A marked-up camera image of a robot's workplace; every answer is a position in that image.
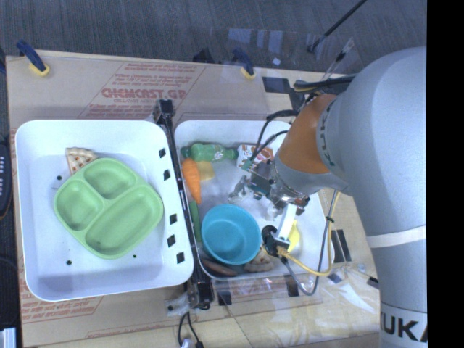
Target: gray carpet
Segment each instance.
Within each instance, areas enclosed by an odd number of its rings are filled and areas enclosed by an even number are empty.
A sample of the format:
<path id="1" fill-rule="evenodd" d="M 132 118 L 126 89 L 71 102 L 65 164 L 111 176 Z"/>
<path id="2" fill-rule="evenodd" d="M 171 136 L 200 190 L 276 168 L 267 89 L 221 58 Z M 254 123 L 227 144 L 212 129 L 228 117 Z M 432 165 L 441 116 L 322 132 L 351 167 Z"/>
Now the gray carpet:
<path id="1" fill-rule="evenodd" d="M 208 48 L 216 62 L 231 59 L 231 28 L 285 33 L 280 68 L 324 72 L 331 57 L 308 53 L 308 39 L 326 32 L 359 0 L 0 0 L 0 46 L 191 61 Z M 426 45 L 427 0 L 368 0 L 324 42 L 329 53 L 353 38 L 357 72 L 385 54 Z M 246 45 L 255 66 L 272 66 L 275 53 Z M 7 82 L 0 77 L 0 133 L 7 136 Z M 0 222 L 0 257 L 16 262 L 14 218 Z M 15 270 L 0 262 L 0 329 L 19 327 Z"/>

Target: green divided plate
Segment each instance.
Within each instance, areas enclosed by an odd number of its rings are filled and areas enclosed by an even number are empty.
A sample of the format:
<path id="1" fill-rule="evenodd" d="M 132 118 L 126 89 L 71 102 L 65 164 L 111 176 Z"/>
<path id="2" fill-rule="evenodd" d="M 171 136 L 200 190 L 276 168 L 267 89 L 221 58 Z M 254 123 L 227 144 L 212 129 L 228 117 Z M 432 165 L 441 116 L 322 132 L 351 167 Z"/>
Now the green divided plate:
<path id="1" fill-rule="evenodd" d="M 117 159 L 100 158 L 68 178 L 54 211 L 90 252 L 115 259 L 138 245 L 163 216 L 159 194 Z"/>

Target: orange toy carrot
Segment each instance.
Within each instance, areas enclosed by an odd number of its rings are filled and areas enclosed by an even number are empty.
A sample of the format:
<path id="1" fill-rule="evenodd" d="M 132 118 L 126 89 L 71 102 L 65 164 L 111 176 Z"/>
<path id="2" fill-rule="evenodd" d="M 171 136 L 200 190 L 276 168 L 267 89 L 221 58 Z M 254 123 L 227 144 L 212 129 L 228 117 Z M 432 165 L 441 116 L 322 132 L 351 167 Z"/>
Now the orange toy carrot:
<path id="1" fill-rule="evenodd" d="M 200 185 L 200 171 L 196 162 L 188 157 L 182 162 L 182 174 L 186 180 L 187 187 L 193 196 L 195 202 L 202 203 L 202 187 Z"/>

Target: plastic bottle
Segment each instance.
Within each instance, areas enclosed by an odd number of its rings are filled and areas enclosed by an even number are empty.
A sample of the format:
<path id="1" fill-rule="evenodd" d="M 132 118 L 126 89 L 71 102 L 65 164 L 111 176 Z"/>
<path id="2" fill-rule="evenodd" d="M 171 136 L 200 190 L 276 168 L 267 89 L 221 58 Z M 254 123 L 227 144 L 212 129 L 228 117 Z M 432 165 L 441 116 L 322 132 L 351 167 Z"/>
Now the plastic bottle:
<path id="1" fill-rule="evenodd" d="M 227 149 L 220 144 L 195 143 L 190 147 L 182 147 L 181 154 L 195 161 L 217 162 L 225 159 L 236 160 L 239 152 L 236 149 Z"/>

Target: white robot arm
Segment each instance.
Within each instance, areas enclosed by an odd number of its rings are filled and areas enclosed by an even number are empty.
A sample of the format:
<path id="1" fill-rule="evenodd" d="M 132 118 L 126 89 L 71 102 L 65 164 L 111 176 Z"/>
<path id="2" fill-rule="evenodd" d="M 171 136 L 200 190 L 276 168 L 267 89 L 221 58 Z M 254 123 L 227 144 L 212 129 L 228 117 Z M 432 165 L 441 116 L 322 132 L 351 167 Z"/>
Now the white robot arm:
<path id="1" fill-rule="evenodd" d="M 426 48 L 382 57 L 342 94 L 314 99 L 273 164 L 295 192 L 353 197 L 378 274 L 380 346 L 427 347 Z"/>

